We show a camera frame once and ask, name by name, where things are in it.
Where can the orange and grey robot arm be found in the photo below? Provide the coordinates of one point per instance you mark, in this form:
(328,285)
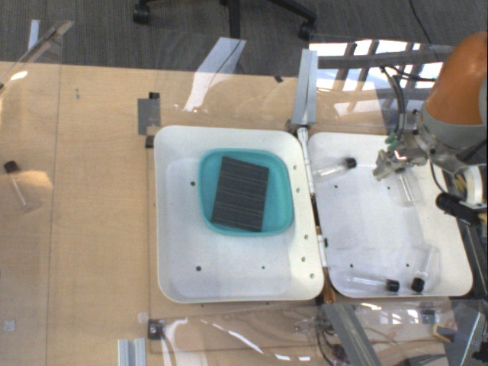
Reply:
(457,86)

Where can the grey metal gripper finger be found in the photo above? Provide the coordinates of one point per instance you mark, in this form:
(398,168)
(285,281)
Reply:
(381,166)
(397,166)

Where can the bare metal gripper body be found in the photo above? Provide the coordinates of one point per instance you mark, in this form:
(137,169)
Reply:
(417,150)

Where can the dark grey striped flat box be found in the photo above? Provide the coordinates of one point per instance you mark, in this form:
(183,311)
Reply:
(240,193)

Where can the black cylinder on white bracket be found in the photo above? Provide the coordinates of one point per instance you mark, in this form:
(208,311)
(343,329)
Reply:
(457,204)

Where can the white plastic tray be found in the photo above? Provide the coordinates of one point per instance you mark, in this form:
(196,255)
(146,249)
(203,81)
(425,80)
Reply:
(373,227)
(236,273)

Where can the teal plate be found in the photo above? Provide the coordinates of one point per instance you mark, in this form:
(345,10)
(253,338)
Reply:
(281,189)

